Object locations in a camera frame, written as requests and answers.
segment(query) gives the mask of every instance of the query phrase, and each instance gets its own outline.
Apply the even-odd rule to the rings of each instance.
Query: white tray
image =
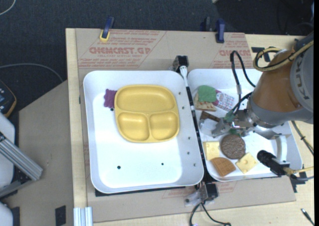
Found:
[[[106,89],[153,84],[176,98],[178,135],[160,143],[132,143],[119,133],[115,112],[104,107]],[[173,71],[92,71],[83,82],[91,180],[100,192],[113,194],[193,186],[204,169],[183,78]]]
[[[261,72],[255,69],[246,69],[247,75],[250,80],[257,84]],[[253,91],[254,88],[248,83],[246,80],[243,71],[241,69],[237,69],[236,73],[238,75],[239,82],[242,87],[242,97],[249,92]],[[226,93],[235,98],[234,105],[238,102],[238,95],[236,90],[236,82],[233,76],[231,69],[195,69],[191,71],[188,75],[188,83],[194,97],[197,93],[198,87],[201,85],[208,85],[214,87],[215,89]],[[247,101],[244,101],[241,105],[240,109],[246,108]],[[223,109],[217,108],[216,112],[211,112],[214,116],[224,117],[227,112]],[[196,117],[199,121],[201,115],[201,111],[196,111]],[[290,167],[293,169],[301,169],[302,168],[302,160],[300,157],[300,153],[297,147],[297,144],[292,135],[289,124],[286,122],[283,126],[277,126],[272,129],[276,133],[281,133],[282,135],[287,136],[287,161],[290,162]],[[210,137],[208,135],[200,132],[200,137],[202,142],[205,141],[221,141],[223,136],[218,136],[216,138]],[[277,155],[277,143],[275,140],[268,140],[263,138],[262,136],[252,133],[246,137],[243,137],[246,144],[246,152],[250,152],[252,156],[257,160],[257,153],[260,150],[266,150],[274,155]],[[222,152],[220,152],[220,156],[226,158]],[[234,180],[242,180],[242,179],[253,179],[253,178],[264,178],[264,177],[274,177],[269,168],[264,166],[263,164],[257,164],[253,169],[243,174],[240,169],[236,166],[236,162],[238,160],[231,160],[231,162],[235,165],[236,170],[224,177],[221,177],[216,169],[214,168],[211,161],[206,160],[207,170],[209,174],[218,181],[234,181]]]

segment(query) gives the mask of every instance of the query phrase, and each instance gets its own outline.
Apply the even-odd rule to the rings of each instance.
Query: white cable on floor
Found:
[[[12,7],[15,5],[15,1],[16,1],[16,0],[13,0],[13,3],[11,4],[11,6],[10,6],[8,9],[6,9],[6,10],[3,11],[3,12],[0,12],[0,16],[3,15],[3,14],[5,14],[5,13],[8,12],[9,10],[11,10]]]

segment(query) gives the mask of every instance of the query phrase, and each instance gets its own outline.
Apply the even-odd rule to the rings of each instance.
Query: brown cookie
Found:
[[[220,142],[220,150],[228,159],[240,159],[246,153],[245,141],[238,135],[227,135]]]
[[[211,160],[211,162],[213,163],[219,175],[222,177],[236,170],[234,164],[226,158],[214,158]]]

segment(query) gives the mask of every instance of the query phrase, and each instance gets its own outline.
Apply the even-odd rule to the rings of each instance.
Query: yellow divided tray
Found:
[[[158,85],[128,85],[115,95],[116,124],[121,135],[136,143],[163,142],[179,132],[174,95]]]

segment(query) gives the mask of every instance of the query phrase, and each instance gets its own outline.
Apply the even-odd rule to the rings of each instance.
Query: blue clamp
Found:
[[[224,43],[225,21],[221,18],[216,21],[216,42]]]
[[[104,30],[102,30],[101,34],[100,34],[100,41],[102,41],[102,42],[107,42],[108,41],[109,36],[110,36],[109,30],[111,28],[113,28],[113,24],[114,24],[114,17],[108,16],[108,19],[106,21]]]

